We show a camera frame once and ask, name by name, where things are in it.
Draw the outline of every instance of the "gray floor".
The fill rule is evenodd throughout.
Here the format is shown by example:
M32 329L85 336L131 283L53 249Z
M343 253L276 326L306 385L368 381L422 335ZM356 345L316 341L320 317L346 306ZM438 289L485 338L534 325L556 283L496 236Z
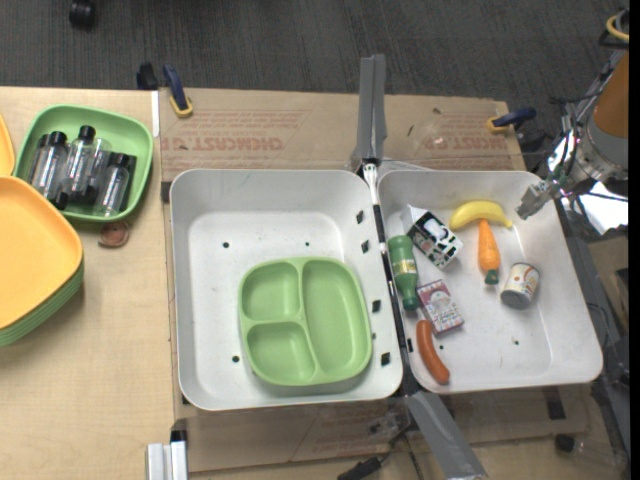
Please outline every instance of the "gray floor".
M359 59L387 57L388 94L487 97L534 107L582 96L611 52L606 19L629 0L0 0L0 84L135 89L151 61L187 87L356 93Z

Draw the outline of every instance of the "can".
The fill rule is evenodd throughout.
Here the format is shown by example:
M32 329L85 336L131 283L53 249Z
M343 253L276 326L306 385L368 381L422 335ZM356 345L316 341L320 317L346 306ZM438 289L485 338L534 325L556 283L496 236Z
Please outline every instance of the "can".
M539 280L540 272L534 266L528 263L515 263L500 293L500 299L514 309L526 309L533 300Z

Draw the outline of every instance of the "yellow banana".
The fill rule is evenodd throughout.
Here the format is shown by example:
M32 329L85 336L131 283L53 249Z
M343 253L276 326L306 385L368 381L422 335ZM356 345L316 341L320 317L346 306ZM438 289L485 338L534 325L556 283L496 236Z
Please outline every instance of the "yellow banana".
M498 203L475 200L462 203L453 211L449 219L449 229L455 231L476 219L487 219L488 221L502 224L507 228L510 228L512 224L504 214L502 206Z

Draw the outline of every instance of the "carrot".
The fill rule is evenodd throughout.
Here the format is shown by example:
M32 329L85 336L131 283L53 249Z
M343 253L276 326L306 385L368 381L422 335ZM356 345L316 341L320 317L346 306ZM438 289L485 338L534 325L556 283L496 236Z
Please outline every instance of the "carrot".
M478 263L487 273L484 282L498 284L498 268L500 267L500 251L487 219L478 221Z
M436 349L433 346L433 337L431 335L431 322L429 320L420 320L416 325L416 339L418 340L418 351L424 365L433 375L438 384L447 384L449 382L449 369L444 365Z

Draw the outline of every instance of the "table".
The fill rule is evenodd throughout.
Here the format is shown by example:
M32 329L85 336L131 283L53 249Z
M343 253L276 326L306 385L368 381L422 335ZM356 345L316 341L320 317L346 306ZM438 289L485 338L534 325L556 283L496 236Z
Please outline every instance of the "table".
M208 101L213 98L214 101L225 102L222 108L212 108L212 112L229 110L234 105L246 105L247 102L255 103L265 96L251 91L214 90L193 90L188 94L193 96L195 105L204 101L203 97L209 98ZM296 97L304 96L305 104L311 104L314 98L296 93L282 96L286 101L282 103L284 107L295 106L292 102ZM159 105L155 103L156 98L159 98ZM320 116L326 116L331 108L342 108L341 126L348 130L355 122L356 113L348 109L354 98L354 95L335 95L333 98L325 95L324 105L328 106ZM394 120L399 119L400 110L409 101L404 98L409 97L391 98L392 102L387 105L390 130L396 126ZM465 103L464 99L455 100L442 99L438 102L445 106ZM177 121L167 113L167 101L166 91L158 94L0 88L0 112L16 150L35 115L43 108L58 103L96 106L134 117L154 130L154 135L158 129L161 130L164 147L170 148L175 142L167 141L176 138L176 128L167 124L167 120L174 124ZM494 111L506 111L504 104L482 101ZM341 134L344 135L343 142L346 142L344 151L347 151L351 148L349 136ZM180 144L175 147L178 154L187 151L180 148ZM509 148L511 158L513 149ZM286 447L284 450L278 448L277 439L265 442L266 434L256 438L252 432L255 429L250 425L238 425L240 420L234 419L233 415L205 415L205 420L209 418L207 423L198 411L182 404L172 374L175 350L172 348L173 314L169 311L172 307L172 281L171 258L167 253L170 243L166 219L168 205L163 204L160 197L162 181L170 181L171 177L167 174L171 171L164 169L168 158L161 153L158 140L149 186L130 221L131 237L126 246L102 248L97 241L99 227L76 225L85 251L83 288L38 329L0 349L0 421L3 424L0 478L144 478L146 446L153 442L167 442L171 428L181 421L191 421L189 460L197 466L194 471L200 471L194 472L193 478L336 478L355 464L359 451L364 451L354 448L350 454L353 456L337 458L344 455L344 450L328 450L323 458L322 453L314 454L307 450L306 456L296 459L288 455ZM298 157L296 161L307 160ZM565 402L568 401L565 408L572 414L563 423L564 428L588 430L606 441L604 421L597 404L589 396L589 386L564 387L562 393ZM448 401L460 418L466 418L462 428L468 432L467 437L491 478L619 478L612 472L605 472L604 476L602 472L594 473L558 457L551 436L562 427L549 425L548 421L541 424L537 417L529 414L527 407L523 411L520 402L513 402L509 396L487 394L481 397L482 410L475 409L479 399L458 397ZM520 397L519 400L524 396L527 400L528 397L537 397L538 393L525 392L513 396ZM496 411L495 407L502 407L504 411ZM506 421L506 416L515 414L512 409L521 417ZM277 435L274 427L267 428L271 435ZM531 428L537 429L533 436ZM497 435L511 437L497 443ZM274 450L279 450L284 460L290 463L273 463ZM401 451L392 453L378 478L418 478L409 450L413 451L425 478L443 478L437 461L424 447L420 436L413 436L404 443ZM234 469L205 471L203 467L209 463L210 457L227 457L229 464L236 466ZM306 460L291 462L301 458Z

